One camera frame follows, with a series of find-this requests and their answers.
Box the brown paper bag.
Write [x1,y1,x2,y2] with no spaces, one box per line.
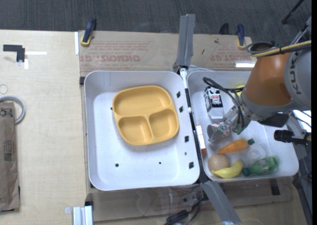
[0,102,21,212]

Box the brown cardboard board, red print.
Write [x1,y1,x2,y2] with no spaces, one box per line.
[78,30,299,222]

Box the white plastic tray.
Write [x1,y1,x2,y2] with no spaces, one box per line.
[83,70,201,192]
[186,70,300,183]

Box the yellow banana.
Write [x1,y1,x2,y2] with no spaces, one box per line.
[211,160,244,179]

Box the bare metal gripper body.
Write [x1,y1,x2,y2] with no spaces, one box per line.
[222,106,251,133]

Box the yellow divided plate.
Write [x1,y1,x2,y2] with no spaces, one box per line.
[111,85,180,146]

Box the green plastic bottle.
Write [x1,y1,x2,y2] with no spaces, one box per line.
[242,156,280,177]

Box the red and white packet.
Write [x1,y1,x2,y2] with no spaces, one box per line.
[195,124,208,156]

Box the white cow print carton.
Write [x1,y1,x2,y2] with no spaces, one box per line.
[204,86,225,120]

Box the beige round bread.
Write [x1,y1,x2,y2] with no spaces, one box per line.
[207,153,231,172]

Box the small orange patterned can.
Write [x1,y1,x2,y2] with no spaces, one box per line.
[207,122,232,139]

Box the orange carrot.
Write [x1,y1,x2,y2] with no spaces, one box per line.
[217,138,256,155]

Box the small yellow round thing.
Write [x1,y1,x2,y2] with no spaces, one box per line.
[235,84,246,97]

